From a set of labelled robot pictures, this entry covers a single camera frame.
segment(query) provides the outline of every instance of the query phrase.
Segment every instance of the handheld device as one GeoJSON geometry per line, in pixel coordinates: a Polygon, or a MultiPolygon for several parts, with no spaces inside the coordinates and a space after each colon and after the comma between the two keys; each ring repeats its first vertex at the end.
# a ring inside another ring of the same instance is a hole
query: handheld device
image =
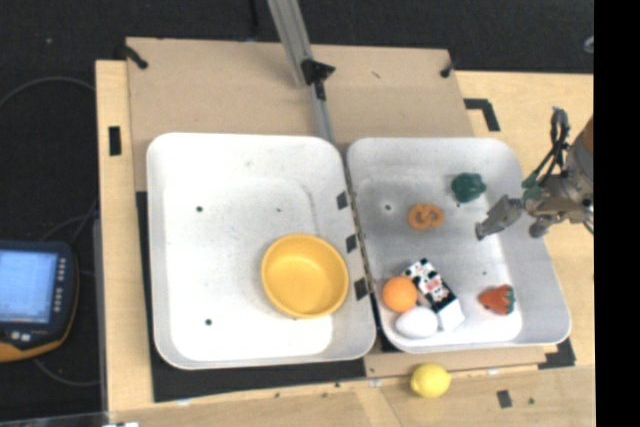
{"type": "Polygon", "coordinates": [[[78,279],[68,244],[0,240],[0,363],[38,356],[66,340],[78,279]]]}

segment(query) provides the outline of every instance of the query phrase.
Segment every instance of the black floor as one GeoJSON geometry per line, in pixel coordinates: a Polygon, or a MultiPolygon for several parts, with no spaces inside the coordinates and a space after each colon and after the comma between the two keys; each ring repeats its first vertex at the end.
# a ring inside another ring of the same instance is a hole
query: black floor
{"type": "MultiPolygon", "coordinates": [[[[593,72],[594,0],[301,0],[313,43],[447,48],[466,70],[593,72]]],[[[0,239],[35,240],[88,212],[98,190],[94,82],[127,36],[277,40],[264,0],[0,0],[0,239]]],[[[79,224],[55,237],[70,240],[79,224]]],[[[71,338],[42,361],[0,365],[0,421],[98,411],[90,225],[71,338]]]]}

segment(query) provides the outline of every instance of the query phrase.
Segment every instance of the white tray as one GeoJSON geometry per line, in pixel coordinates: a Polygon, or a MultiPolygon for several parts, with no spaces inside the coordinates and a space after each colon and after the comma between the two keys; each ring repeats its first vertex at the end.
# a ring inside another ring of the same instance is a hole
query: white tray
{"type": "Polygon", "coordinates": [[[377,301],[382,328],[410,353],[509,345],[552,344],[570,330],[566,307],[543,239],[528,234],[526,214],[513,226],[478,241],[474,226],[504,194],[520,197],[522,172],[503,143],[483,138],[380,138],[356,141],[347,163],[376,297],[387,279],[428,258],[458,296],[466,320],[456,329],[415,340],[395,329],[398,317],[377,301]],[[486,192],[459,204],[451,181],[479,173],[486,192]],[[417,231],[407,223],[415,203],[434,203],[445,213],[442,226],[417,231]],[[478,295],[504,283],[515,289],[515,311],[486,310],[478,295]]]}
{"type": "Polygon", "coordinates": [[[274,309],[260,281],[265,250],[290,233],[324,238],[352,283],[365,276],[333,146],[315,137],[171,133],[151,143],[147,171],[154,337],[168,363],[282,365],[370,350],[371,303],[354,286],[332,315],[294,320],[274,309]]]}

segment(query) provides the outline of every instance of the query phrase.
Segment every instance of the toy food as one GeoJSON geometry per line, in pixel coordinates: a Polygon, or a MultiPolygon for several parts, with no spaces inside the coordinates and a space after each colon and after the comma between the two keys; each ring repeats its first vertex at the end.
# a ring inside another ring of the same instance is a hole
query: toy food
{"type": "Polygon", "coordinates": [[[451,189],[460,203],[468,203],[479,198],[487,190],[487,186],[482,182],[479,174],[462,173],[453,179],[451,189]]]}
{"type": "Polygon", "coordinates": [[[382,301],[396,313],[404,313],[416,305],[418,289],[409,278],[395,276],[382,288],[382,301]]]}
{"type": "Polygon", "coordinates": [[[444,222],[444,212],[431,203],[417,203],[409,210],[407,222],[415,230],[437,228],[444,222]]]}
{"type": "Polygon", "coordinates": [[[438,330],[438,317],[432,309],[416,306],[397,318],[396,329],[407,338],[429,338],[438,330]]]}
{"type": "Polygon", "coordinates": [[[436,398],[444,395],[451,384],[451,374],[436,363],[425,363],[413,371],[411,389],[418,395],[436,398]]]}
{"type": "Polygon", "coordinates": [[[454,329],[464,321],[460,301],[429,260],[423,258],[410,265],[404,275],[415,283],[429,302],[443,330],[454,329]]]}
{"type": "Polygon", "coordinates": [[[513,312],[513,305],[516,302],[511,285],[502,285],[492,288],[480,294],[478,298],[480,303],[500,315],[509,315],[513,312]]]}

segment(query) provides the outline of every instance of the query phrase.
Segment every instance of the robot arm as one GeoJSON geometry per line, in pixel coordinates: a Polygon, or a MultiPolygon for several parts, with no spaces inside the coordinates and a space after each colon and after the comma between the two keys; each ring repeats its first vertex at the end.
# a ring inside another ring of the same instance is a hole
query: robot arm
{"type": "Polygon", "coordinates": [[[521,199],[503,196],[487,219],[476,225],[478,240],[515,223],[523,211],[535,218],[529,228],[532,237],[543,236],[550,226],[565,220],[583,223],[594,233],[593,116],[573,145],[567,143],[569,129],[567,113],[554,109],[549,153],[522,182],[521,199]]]}

